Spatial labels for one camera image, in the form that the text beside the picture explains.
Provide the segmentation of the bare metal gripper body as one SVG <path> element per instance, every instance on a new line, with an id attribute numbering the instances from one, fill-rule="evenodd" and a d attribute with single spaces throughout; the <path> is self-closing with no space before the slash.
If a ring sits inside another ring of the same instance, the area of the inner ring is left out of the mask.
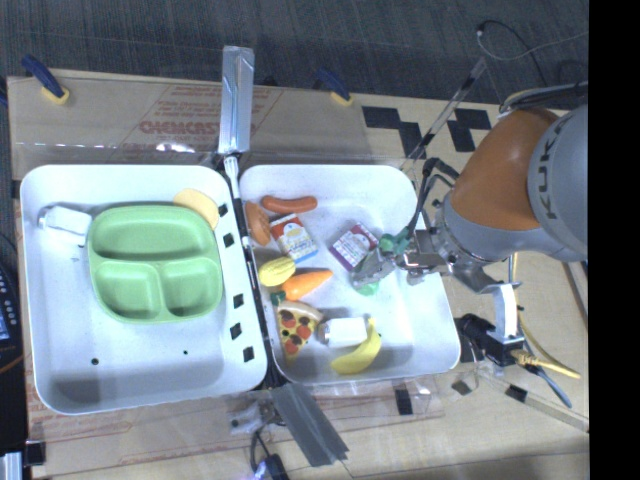
<path id="1" fill-rule="evenodd" d="M 397 256 L 396 265 L 406 272 L 410 286 L 422 283 L 428 275 L 449 275 L 451 267 L 435 249 L 429 230 L 416 230 L 403 253 Z"/>

